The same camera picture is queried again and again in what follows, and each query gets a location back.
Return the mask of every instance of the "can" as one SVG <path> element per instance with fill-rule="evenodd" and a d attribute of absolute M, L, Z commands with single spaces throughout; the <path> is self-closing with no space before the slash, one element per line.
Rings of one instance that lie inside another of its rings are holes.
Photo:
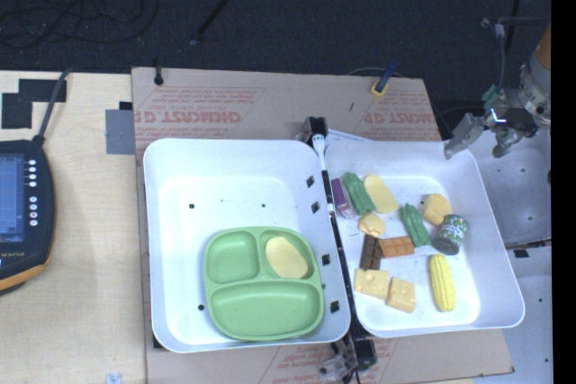
<path fill-rule="evenodd" d="M 448 214 L 432 239 L 432 246 L 444 255 L 457 255 L 462 246 L 468 223 L 460 215 Z"/>

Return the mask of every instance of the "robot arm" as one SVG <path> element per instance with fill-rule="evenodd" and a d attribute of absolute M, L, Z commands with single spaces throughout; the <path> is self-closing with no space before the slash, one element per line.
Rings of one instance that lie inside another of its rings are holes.
<path fill-rule="evenodd" d="M 521 68 L 520 87 L 502 88 L 482 117 L 464 115 L 445 144 L 446 158 L 470 146 L 485 129 L 495 134 L 495 157 L 505 156 L 522 138 L 533 137 L 551 125 L 551 27 L 549 23 L 527 63 Z"/>

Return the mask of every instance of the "green divided plate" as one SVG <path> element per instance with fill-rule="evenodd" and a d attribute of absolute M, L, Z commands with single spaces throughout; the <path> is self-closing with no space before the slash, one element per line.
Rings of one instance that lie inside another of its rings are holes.
<path fill-rule="evenodd" d="M 266 242 L 284 237 L 308 265 L 300 279 L 281 278 L 266 258 Z M 314 253 L 288 228 L 248 227 L 215 234 L 204 248 L 206 302 L 212 322 L 225 335 L 275 341 L 305 335 L 324 314 Z"/>

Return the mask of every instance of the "white tray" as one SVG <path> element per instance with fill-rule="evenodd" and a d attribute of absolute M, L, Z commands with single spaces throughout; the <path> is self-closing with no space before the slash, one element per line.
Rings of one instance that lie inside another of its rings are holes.
<path fill-rule="evenodd" d="M 416 248 L 414 255 L 383 258 L 381 269 L 390 276 L 412 281 L 416 309 L 408 314 L 387 307 L 383 301 L 355 293 L 360 323 L 373 335 L 399 337 L 447 331 L 504 328 L 518 325 L 525 312 L 524 300 L 502 242 L 482 177 L 473 155 L 463 151 L 446 160 L 444 144 L 420 141 L 335 141 L 327 148 L 331 179 L 345 172 L 360 178 L 382 177 L 400 205 L 410 203 L 422 210 L 430 193 L 441 193 L 454 213 L 463 216 L 469 230 L 458 255 L 447 256 L 454 276 L 456 308 L 441 312 L 430 288 L 428 257 L 432 246 Z M 381 237 L 405 236 L 400 213 L 380 214 L 386 230 Z M 360 265 L 364 233 L 357 219 L 337 217 L 351 281 Z M 433 226 L 426 223 L 428 232 Z"/>
<path fill-rule="evenodd" d="M 311 147 L 293 140 L 165 138 L 148 146 L 144 177 L 152 328 L 164 347 L 192 353 L 328 343 L 346 334 L 347 292 L 320 160 Z M 203 287 L 204 247 L 216 232 L 246 226 L 290 228 L 310 243 L 324 286 L 324 315 L 310 333 L 246 342 L 212 323 Z"/>

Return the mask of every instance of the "dark background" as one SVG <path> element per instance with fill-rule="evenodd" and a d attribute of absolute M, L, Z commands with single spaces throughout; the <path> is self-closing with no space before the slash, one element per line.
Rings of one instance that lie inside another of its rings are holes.
<path fill-rule="evenodd" d="M 219 1 L 0 0 L 0 69 L 379 76 L 396 61 L 449 133 L 501 78 L 518 85 L 552 13 L 552 0 L 229 0 L 207 24 Z"/>

